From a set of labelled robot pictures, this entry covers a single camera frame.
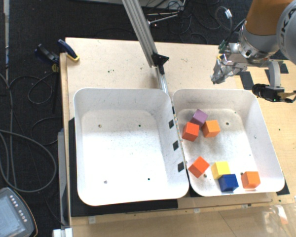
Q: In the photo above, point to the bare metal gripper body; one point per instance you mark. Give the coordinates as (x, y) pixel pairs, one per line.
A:
(233, 55)

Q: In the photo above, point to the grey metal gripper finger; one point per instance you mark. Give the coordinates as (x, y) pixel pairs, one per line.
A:
(216, 71)
(225, 73)

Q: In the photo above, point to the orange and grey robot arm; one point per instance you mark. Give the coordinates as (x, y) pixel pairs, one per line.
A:
(266, 13)

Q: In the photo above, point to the purple cube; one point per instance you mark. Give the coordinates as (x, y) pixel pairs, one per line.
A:
(199, 116)

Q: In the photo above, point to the orange cube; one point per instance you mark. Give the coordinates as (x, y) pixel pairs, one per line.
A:
(250, 180)
(211, 128)

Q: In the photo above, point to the red-orange cube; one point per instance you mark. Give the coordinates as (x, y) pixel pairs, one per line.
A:
(198, 167)
(190, 131)

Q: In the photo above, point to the white plastic tray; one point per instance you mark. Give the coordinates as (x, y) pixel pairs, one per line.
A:
(123, 152)
(227, 147)

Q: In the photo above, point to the yellow cube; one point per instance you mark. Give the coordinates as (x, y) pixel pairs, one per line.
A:
(220, 169)

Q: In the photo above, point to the pale wood board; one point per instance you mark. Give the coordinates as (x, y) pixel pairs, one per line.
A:
(118, 65)

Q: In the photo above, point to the blue cube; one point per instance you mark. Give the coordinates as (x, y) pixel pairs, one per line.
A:
(228, 183)

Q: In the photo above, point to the black cylinder on white bracket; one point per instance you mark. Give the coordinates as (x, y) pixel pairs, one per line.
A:
(267, 91)

